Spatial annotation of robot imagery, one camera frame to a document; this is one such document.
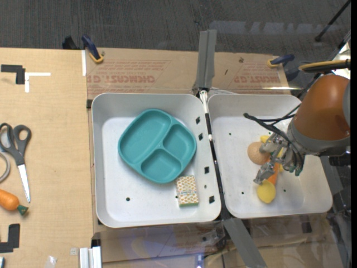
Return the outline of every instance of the scissors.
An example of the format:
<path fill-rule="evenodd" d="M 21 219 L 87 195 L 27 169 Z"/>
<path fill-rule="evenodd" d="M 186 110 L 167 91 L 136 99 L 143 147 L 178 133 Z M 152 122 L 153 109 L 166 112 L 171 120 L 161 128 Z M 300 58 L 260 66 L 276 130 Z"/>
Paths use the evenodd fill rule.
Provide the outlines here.
<path fill-rule="evenodd" d="M 2 123 L 0 125 L 0 134 L 1 134 L 1 131 L 3 130 L 3 128 L 6 128 L 6 130 L 7 130 L 7 138 L 8 138 L 9 145 L 5 146 L 5 144 L 1 141 L 1 138 L 0 138 L 0 147 L 3 148 L 6 152 L 8 152 L 10 155 L 12 155 L 12 157 L 15 159 L 16 165 L 18 167 L 18 171 L 20 172 L 22 186 L 25 191 L 25 196 L 26 196 L 27 202 L 30 202 L 31 201 L 30 188 L 28 186 L 24 155 L 25 155 L 26 146 L 31 139 L 31 130 L 28 127 L 26 127 L 25 125 L 18 125 L 15 128 L 12 128 L 9 124 Z M 23 140 L 20 139 L 20 133 L 22 131 L 27 132 L 27 136 Z"/>

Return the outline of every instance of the scissors handle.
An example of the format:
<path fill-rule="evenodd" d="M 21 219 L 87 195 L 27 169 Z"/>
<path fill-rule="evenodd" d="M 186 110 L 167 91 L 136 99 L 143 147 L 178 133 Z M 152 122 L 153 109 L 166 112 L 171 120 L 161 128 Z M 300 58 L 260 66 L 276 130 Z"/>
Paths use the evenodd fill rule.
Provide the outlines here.
<path fill-rule="evenodd" d="M 0 125 L 0 132 L 3 127 L 6 127 L 7 129 L 7 138 L 9 146 L 5 147 L 5 145 L 0 139 L 0 147 L 3 148 L 5 151 L 9 152 L 14 157 L 17 166 L 23 165 L 25 163 L 25 160 L 23 158 L 25 155 L 25 149 L 29 140 L 31 139 L 31 130 L 25 125 L 18 125 L 13 129 L 11 125 L 7 123 L 2 123 Z M 20 139 L 20 133 L 23 130 L 27 132 L 27 136 L 25 139 L 22 140 Z"/>

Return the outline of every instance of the teal divided plate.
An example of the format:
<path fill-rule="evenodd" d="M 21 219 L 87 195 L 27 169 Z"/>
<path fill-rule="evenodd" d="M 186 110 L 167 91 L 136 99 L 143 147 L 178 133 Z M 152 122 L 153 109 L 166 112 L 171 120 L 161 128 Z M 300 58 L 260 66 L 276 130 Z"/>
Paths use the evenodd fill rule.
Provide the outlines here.
<path fill-rule="evenodd" d="M 118 142 L 121 158 L 136 172 L 155 183 L 175 180 L 196 152 L 193 134 L 160 109 L 142 112 Z"/>

